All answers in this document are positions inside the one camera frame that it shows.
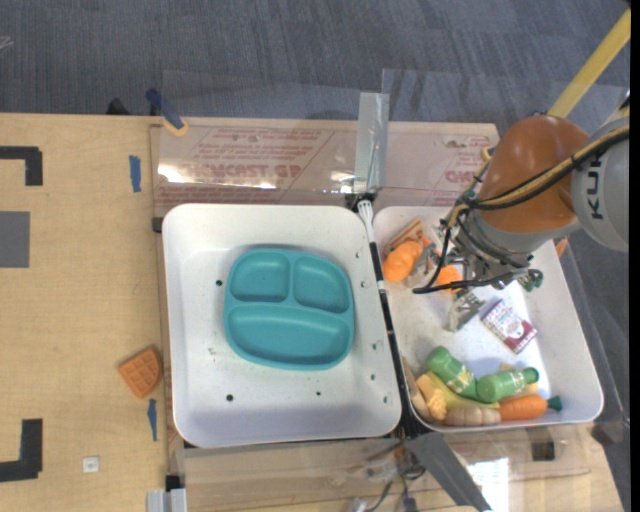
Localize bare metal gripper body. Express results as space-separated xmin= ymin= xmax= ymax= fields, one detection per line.
xmin=438 ymin=218 xmax=532 ymax=292

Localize orange toy pumpkin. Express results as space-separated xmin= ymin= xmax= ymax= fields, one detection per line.
xmin=381 ymin=239 xmax=426 ymax=283

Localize small orange toy fruit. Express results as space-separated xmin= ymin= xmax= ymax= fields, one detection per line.
xmin=437 ymin=264 xmax=464 ymax=293

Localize brown and white toy slice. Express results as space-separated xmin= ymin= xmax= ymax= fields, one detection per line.
xmin=383 ymin=217 xmax=427 ymax=251

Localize red and white carton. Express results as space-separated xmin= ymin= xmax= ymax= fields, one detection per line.
xmin=480 ymin=298 xmax=539 ymax=355

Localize thin black and white rod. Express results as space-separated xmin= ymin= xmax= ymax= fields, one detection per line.
xmin=356 ymin=199 xmax=417 ymax=437

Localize green bottle with yellow label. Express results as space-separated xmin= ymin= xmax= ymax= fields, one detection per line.
xmin=475 ymin=366 xmax=541 ymax=404
xmin=425 ymin=345 xmax=482 ymax=402

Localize yellow banana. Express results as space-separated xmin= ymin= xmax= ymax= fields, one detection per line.
xmin=424 ymin=371 xmax=502 ymax=411

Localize yellow toy fries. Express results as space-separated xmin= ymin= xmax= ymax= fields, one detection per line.
xmin=416 ymin=374 xmax=449 ymax=422

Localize white plastic tray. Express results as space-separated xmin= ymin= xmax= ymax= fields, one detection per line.
xmin=372 ymin=205 xmax=605 ymax=434
xmin=161 ymin=202 xmax=403 ymax=449

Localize beige toy bread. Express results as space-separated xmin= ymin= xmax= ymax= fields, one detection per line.
xmin=443 ymin=405 xmax=503 ymax=428

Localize orange toy carrot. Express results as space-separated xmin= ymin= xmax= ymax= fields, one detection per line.
xmin=497 ymin=393 xmax=564 ymax=423

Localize teal divided plate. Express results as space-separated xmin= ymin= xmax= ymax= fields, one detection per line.
xmin=222 ymin=248 xmax=357 ymax=372

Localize brown cardboard board red print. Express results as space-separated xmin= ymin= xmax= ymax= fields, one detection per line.
xmin=149 ymin=117 xmax=621 ymax=507

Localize orange toy waffle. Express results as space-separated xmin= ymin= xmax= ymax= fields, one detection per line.
xmin=117 ymin=345 xmax=164 ymax=400

